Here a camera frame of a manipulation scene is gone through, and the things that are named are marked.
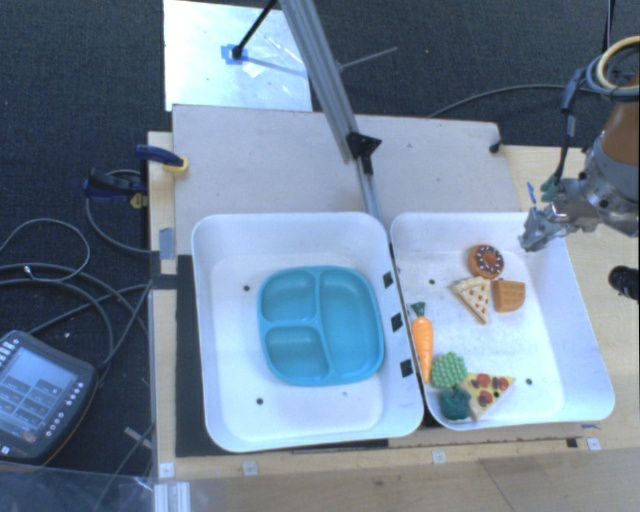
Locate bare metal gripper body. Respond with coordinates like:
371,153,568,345
555,178,640,237

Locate brown doughnut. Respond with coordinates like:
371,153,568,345
467,243,507,281

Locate orange waffle biscuit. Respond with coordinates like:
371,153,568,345
490,278,528,315

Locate pale pizza slice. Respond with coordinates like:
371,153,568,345
451,275,493,326

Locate white plastic tray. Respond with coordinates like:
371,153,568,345
191,211,426,454
389,210,617,432

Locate thin black rod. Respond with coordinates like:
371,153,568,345
386,234,429,426

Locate orange carrot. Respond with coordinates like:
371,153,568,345
409,301,435,386

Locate green grapes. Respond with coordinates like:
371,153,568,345
429,351,470,390

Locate pepperoni pizza slice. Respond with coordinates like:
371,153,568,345
459,372,517,422

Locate green broccoli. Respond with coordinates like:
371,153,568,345
437,385,473,423

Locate blue divided plate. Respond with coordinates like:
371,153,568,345
256,265,387,388

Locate pale flat board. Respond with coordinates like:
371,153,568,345
170,103,585,450

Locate black cylinder on white bracket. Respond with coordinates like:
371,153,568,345
608,265,640,302

